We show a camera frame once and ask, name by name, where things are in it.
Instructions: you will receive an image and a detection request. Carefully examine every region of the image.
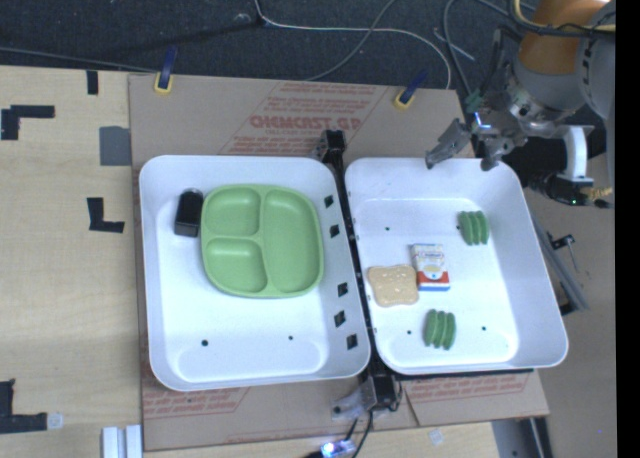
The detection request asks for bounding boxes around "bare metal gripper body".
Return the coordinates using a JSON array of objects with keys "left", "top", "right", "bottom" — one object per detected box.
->
[{"left": 467, "top": 88, "right": 571, "bottom": 153}]

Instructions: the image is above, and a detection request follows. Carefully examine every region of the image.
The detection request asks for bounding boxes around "green ridged toy vegetable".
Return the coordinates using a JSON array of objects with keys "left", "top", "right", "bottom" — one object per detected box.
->
[
  {"left": 457, "top": 209, "right": 491, "bottom": 247},
  {"left": 422, "top": 309, "right": 457, "bottom": 351}
]

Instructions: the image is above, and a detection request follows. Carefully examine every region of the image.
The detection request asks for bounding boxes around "white red blue carton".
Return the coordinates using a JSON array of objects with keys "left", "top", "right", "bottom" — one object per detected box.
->
[{"left": 409, "top": 242, "right": 451, "bottom": 293}]

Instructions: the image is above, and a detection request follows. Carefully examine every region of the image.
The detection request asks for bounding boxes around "brown cardboard board red print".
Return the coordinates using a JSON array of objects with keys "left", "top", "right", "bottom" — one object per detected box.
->
[{"left": 127, "top": 73, "right": 550, "bottom": 452}]

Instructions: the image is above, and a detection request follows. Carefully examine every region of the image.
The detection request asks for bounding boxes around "tan toy bread slice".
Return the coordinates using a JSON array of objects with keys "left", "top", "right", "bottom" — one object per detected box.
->
[{"left": 366, "top": 263, "right": 420, "bottom": 308}]

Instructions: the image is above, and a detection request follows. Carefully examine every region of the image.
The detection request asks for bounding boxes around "white plastic tray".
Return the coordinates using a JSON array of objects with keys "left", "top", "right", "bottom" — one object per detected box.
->
[
  {"left": 138, "top": 154, "right": 372, "bottom": 392},
  {"left": 344, "top": 156, "right": 570, "bottom": 376}
]

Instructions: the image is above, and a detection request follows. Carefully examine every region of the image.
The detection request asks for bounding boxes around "green divided plate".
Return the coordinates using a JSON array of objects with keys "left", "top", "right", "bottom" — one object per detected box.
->
[{"left": 199, "top": 184, "right": 324, "bottom": 299}]

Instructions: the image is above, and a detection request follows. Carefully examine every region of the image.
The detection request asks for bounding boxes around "small black bottle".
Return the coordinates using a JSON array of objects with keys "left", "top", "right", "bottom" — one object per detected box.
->
[{"left": 173, "top": 188, "right": 205, "bottom": 238}]

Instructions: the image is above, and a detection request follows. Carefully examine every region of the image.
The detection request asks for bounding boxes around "black cylinder on white bracket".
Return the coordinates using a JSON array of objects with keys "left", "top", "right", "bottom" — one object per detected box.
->
[{"left": 529, "top": 124, "right": 597, "bottom": 206}]

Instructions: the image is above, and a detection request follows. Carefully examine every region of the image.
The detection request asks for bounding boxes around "black block with wires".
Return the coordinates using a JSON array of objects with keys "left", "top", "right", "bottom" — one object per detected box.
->
[
  {"left": 330, "top": 374, "right": 404, "bottom": 422},
  {"left": 315, "top": 129, "right": 348, "bottom": 166}
]

